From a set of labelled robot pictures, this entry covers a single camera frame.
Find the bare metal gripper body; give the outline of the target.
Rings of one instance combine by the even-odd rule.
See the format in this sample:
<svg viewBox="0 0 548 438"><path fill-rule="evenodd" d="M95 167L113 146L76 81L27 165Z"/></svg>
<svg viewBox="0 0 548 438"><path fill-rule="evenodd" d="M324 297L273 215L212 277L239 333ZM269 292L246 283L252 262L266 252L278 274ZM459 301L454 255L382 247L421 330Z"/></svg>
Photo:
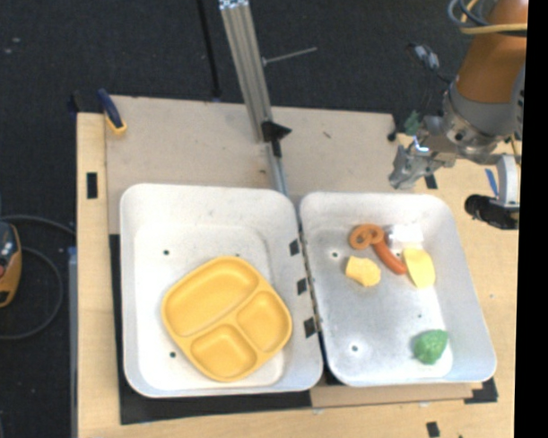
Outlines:
<svg viewBox="0 0 548 438"><path fill-rule="evenodd" d="M477 164L493 163L500 136L489 135L458 115L425 116L415 133L434 161L452 167L457 159Z"/></svg>

